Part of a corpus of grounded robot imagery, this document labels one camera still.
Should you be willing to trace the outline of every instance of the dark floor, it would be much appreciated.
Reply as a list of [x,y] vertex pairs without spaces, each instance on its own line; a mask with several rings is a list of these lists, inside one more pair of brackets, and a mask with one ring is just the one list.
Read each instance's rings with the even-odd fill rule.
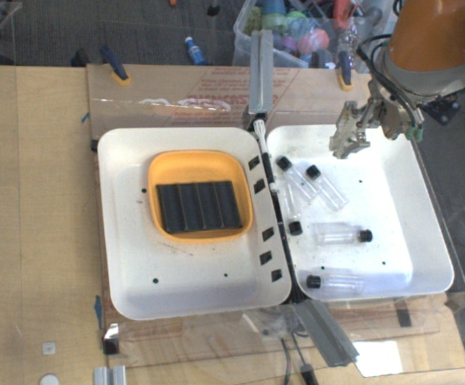
[[[206,12],[212,0],[178,0],[174,9],[166,0],[15,1],[23,7],[14,18],[14,34],[10,27],[0,34],[0,55],[15,58],[18,65],[68,67],[79,48],[86,50],[91,61],[100,62],[99,47],[104,43],[124,63],[191,64],[184,49],[188,35],[204,53],[211,48],[212,20]],[[219,2],[214,34],[218,50],[211,60],[230,65],[233,24],[244,0]],[[453,294],[465,293],[465,107],[446,126],[426,118],[418,149],[451,246],[455,267],[451,297],[459,298]],[[465,345],[465,302],[453,302]]]

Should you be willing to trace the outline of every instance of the clear plastic bin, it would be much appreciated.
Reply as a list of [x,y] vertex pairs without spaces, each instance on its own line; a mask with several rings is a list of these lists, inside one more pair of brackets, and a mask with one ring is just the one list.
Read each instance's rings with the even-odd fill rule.
[[[234,56],[232,65],[237,67],[247,67],[250,64],[250,47],[252,39],[250,35],[244,32],[245,26],[249,19],[251,9],[256,5],[258,0],[245,0],[241,12],[234,23],[234,33],[236,35],[234,41]],[[391,33],[394,29],[397,17],[393,13],[394,0],[358,0],[361,7],[368,10],[370,7],[376,6],[382,11],[382,18],[378,24],[372,28],[371,35]],[[368,72],[367,67],[360,61],[357,61],[357,71],[361,73]],[[296,67],[308,68],[309,64],[284,51],[273,49],[273,66],[274,67]]]

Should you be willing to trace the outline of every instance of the wooden table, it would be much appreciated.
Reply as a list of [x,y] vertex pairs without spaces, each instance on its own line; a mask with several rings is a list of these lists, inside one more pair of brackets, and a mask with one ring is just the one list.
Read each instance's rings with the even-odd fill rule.
[[[108,364],[94,310],[103,282],[88,111],[84,69],[0,67],[0,383],[36,384],[53,373],[61,384],[91,384],[94,368]],[[465,384],[455,320],[444,297],[434,301],[439,329],[399,343],[413,373],[363,378],[353,364],[324,367],[320,384]],[[320,366],[318,352],[306,352]],[[281,352],[271,358],[285,363]],[[232,357],[228,369],[256,359]],[[235,383],[223,370],[223,360],[173,363],[132,368],[127,379]],[[281,383],[261,365],[258,374],[256,383]]]

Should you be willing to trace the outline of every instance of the blue bottle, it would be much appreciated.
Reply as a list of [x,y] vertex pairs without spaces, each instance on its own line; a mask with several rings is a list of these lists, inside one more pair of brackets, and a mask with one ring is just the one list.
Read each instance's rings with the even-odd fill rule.
[[193,42],[193,38],[187,37],[184,40],[184,43],[186,44],[186,48],[188,49],[188,53],[190,54],[194,65],[206,66],[208,64],[202,54],[202,50]]

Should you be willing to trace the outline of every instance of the white tray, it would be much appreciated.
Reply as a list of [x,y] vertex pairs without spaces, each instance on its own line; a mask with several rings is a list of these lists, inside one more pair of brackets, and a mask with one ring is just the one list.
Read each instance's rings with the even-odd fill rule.
[[[272,161],[284,155],[297,166],[317,165],[349,200],[336,213],[319,200],[302,211],[304,233],[289,236],[302,290],[324,301],[447,290],[454,272],[410,142],[403,136],[389,141],[380,129],[369,130],[370,148],[338,160],[329,151],[334,130],[333,125],[279,127],[268,137]],[[273,172],[280,181],[284,174],[275,164]],[[309,225],[337,221],[370,229],[373,241],[318,247]],[[362,290],[353,290],[348,284],[344,289],[310,289],[305,283],[309,274],[324,281],[335,275],[350,278],[359,282]]]
[[[142,193],[150,161],[161,152],[197,149],[227,152],[244,168],[254,221],[235,240],[177,243],[154,226],[148,195]],[[121,314],[167,318],[286,300],[291,281],[268,185],[252,192],[266,176],[262,163],[249,169],[253,157],[261,159],[250,134],[238,128],[116,129],[100,139],[98,156],[111,300]],[[273,236],[263,241],[269,228]],[[267,252],[271,259],[262,265],[260,255]]]

